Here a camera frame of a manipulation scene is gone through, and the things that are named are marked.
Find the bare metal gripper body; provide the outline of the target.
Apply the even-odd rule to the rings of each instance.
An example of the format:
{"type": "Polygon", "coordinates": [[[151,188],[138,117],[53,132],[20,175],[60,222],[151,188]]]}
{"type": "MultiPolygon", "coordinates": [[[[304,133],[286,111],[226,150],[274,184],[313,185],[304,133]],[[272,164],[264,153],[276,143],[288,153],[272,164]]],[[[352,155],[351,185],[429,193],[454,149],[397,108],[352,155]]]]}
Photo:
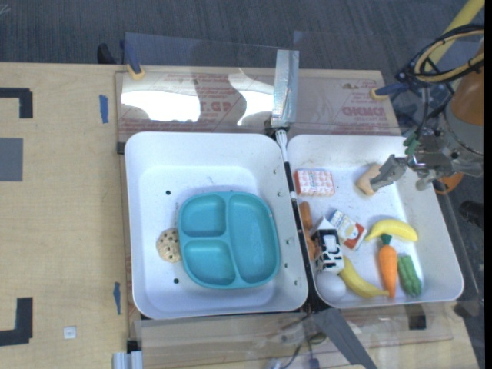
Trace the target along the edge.
{"type": "Polygon", "coordinates": [[[483,153],[444,129],[425,128],[406,138],[407,164],[423,178],[483,174],[483,153]]]}

